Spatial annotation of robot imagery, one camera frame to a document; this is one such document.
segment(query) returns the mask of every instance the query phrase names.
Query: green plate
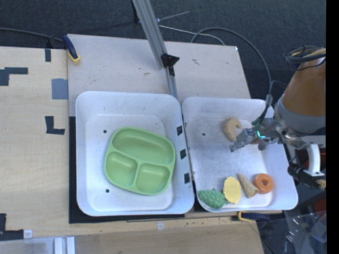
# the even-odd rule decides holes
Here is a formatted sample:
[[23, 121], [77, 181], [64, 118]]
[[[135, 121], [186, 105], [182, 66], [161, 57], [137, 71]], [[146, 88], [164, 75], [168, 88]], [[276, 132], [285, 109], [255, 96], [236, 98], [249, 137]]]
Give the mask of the green plate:
[[175, 165], [175, 148], [168, 138], [135, 127], [116, 130], [108, 145], [106, 178], [125, 190], [157, 195], [169, 185]]

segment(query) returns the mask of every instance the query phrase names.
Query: green toy food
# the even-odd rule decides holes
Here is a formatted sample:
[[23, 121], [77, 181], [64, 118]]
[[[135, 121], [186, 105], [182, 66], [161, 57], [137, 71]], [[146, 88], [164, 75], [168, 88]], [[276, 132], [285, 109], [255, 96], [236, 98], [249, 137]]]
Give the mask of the green toy food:
[[222, 192], [213, 190], [201, 190], [197, 191], [199, 199], [212, 208], [221, 208], [227, 200]]

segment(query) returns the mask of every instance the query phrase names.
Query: wooden surface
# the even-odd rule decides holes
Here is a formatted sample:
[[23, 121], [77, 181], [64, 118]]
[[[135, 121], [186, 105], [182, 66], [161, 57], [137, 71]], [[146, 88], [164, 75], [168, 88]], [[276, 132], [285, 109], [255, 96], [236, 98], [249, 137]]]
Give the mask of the wooden surface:
[[[7, 214], [7, 230], [32, 230], [35, 238], [114, 232], [117, 246], [122, 247], [127, 238], [142, 242], [147, 236], [166, 234], [166, 242], [173, 245], [165, 248], [168, 253], [190, 253], [188, 249], [202, 247], [199, 237], [216, 242], [212, 234], [223, 231], [224, 248], [236, 240], [234, 249], [242, 249], [247, 242], [240, 242], [246, 236], [251, 253], [262, 253], [257, 231], [248, 228], [249, 224], [231, 221], [230, 213], [216, 216], [191, 211], [183, 219], [69, 224], [68, 100], [52, 99], [51, 93], [52, 79], [68, 78], [67, 53], [51, 50], [51, 62], [45, 62], [43, 49], [0, 47], [0, 69], [5, 67], [29, 70], [27, 75], [10, 75], [9, 85], [0, 86], [0, 212]], [[65, 129], [65, 134], [47, 134], [45, 116], [53, 116], [54, 127]], [[159, 222], [164, 231], [158, 231]], [[103, 242], [109, 237], [97, 239]], [[175, 246], [176, 240], [183, 242], [181, 247]], [[154, 244], [158, 244], [155, 249], [161, 247], [159, 242]], [[125, 246], [123, 253], [132, 253], [134, 247]]]

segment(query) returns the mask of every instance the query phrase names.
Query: wooden table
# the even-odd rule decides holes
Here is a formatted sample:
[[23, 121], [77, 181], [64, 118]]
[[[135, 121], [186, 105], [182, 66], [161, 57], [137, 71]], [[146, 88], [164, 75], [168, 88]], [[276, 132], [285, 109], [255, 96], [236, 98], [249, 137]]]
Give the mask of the wooden table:
[[[0, 86], [0, 213], [7, 214], [7, 230], [32, 230], [35, 238], [75, 235], [77, 249], [88, 253], [108, 253], [113, 243], [121, 253], [136, 247], [138, 253], [263, 253], [256, 223], [232, 221], [234, 213], [192, 209], [182, 219], [69, 224], [68, 99], [52, 98], [52, 80], [68, 79], [67, 64], [66, 50], [0, 47], [0, 70], [9, 72], [8, 85]], [[240, 69], [237, 80], [246, 87], [240, 91], [249, 98], [241, 63]], [[46, 133], [46, 116], [64, 134]]]

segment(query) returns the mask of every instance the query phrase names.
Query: white cable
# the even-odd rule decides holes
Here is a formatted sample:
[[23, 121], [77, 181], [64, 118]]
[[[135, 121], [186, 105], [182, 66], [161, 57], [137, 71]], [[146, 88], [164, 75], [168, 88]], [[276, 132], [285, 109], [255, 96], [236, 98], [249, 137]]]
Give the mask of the white cable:
[[[170, 27], [164, 26], [164, 25], [159, 25], [159, 27], [161, 27], [161, 28], [167, 28], [167, 29], [171, 29], [171, 30], [175, 30], [175, 31], [179, 31], [179, 32], [184, 32], [184, 33], [188, 33], [188, 34], [191, 34], [191, 35], [196, 35], [196, 34], [197, 34], [197, 33], [194, 33], [194, 32], [190, 32], [190, 31], [186, 31], [186, 30], [181, 30], [181, 29], [178, 29], [178, 28], [170, 28]], [[215, 38], [215, 39], [217, 39], [218, 41], [220, 41], [221, 44], [222, 44], [223, 46], [225, 46], [224, 42], [223, 42], [222, 40], [220, 40], [220, 39], [219, 39], [218, 37], [216, 37], [216, 36], [209, 35], [209, 34], [202, 34], [202, 33], [200, 33], [199, 35], [202, 35], [202, 36], [208, 36], [208, 37]]]

